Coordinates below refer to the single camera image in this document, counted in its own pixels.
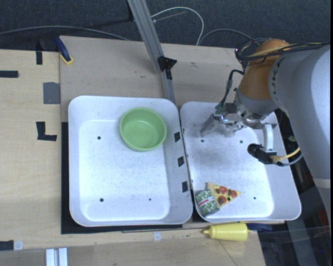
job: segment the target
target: white tray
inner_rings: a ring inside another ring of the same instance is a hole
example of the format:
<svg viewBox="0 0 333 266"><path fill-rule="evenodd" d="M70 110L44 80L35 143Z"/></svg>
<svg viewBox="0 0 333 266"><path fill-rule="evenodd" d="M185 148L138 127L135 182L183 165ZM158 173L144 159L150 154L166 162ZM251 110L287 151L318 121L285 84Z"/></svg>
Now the white tray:
<svg viewBox="0 0 333 266"><path fill-rule="evenodd" d="M137 107L156 111L168 134L153 151L123 142L119 119ZM80 225L182 224L193 204L179 112L166 99L79 96L68 109L69 206Z"/></svg>
<svg viewBox="0 0 333 266"><path fill-rule="evenodd" d="M247 152L249 144L263 144L262 130L249 127L225 137L220 126L201 137L200 130L217 103L190 102L181 107L180 119L194 193L206 182L239 190L242 194L216 213L203 217L211 223L235 221L288 221L301 213L301 204L289 166L264 165ZM265 121L278 123L275 114ZM285 155L279 127L274 150Z"/></svg>

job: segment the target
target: yellow cylinder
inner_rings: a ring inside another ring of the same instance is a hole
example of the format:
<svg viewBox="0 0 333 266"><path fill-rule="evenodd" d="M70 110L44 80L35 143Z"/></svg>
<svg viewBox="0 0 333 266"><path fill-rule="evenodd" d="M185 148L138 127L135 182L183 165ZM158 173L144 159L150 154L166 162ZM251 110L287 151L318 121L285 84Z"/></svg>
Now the yellow cylinder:
<svg viewBox="0 0 333 266"><path fill-rule="evenodd" d="M222 239L225 241L246 241L248 228L245 223L229 223L210 226L204 231L210 238Z"/></svg>

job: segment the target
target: green plate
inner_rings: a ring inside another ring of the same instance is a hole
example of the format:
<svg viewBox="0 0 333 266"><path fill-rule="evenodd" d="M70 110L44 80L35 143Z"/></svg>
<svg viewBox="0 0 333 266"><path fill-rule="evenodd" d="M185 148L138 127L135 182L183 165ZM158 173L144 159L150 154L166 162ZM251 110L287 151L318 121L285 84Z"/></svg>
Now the green plate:
<svg viewBox="0 0 333 266"><path fill-rule="evenodd" d="M120 133L125 144L134 151L150 151L160 146L167 136L167 126L155 111L135 108L120 120Z"/></svg>

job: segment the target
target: gray tape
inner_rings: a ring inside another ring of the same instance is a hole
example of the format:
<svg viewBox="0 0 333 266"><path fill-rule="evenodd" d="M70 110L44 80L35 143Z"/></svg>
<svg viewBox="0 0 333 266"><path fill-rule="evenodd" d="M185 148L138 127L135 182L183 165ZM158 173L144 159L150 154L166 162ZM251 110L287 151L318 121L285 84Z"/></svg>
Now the gray tape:
<svg viewBox="0 0 333 266"><path fill-rule="evenodd" d="M55 82L43 83L43 103L60 104L60 84Z"/></svg>

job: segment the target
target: toy pizza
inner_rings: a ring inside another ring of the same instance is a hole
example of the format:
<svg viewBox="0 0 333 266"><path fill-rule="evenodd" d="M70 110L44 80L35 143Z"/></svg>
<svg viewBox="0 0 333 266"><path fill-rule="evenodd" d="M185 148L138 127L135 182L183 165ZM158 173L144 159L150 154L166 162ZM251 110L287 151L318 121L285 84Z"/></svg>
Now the toy pizza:
<svg viewBox="0 0 333 266"><path fill-rule="evenodd" d="M230 189L228 187L222 186L222 185L216 185L211 182L206 183L206 189L211 190L211 193L213 197L216 200L217 205L219 208L225 206L229 202L233 201L235 198L237 198L241 192Z"/></svg>

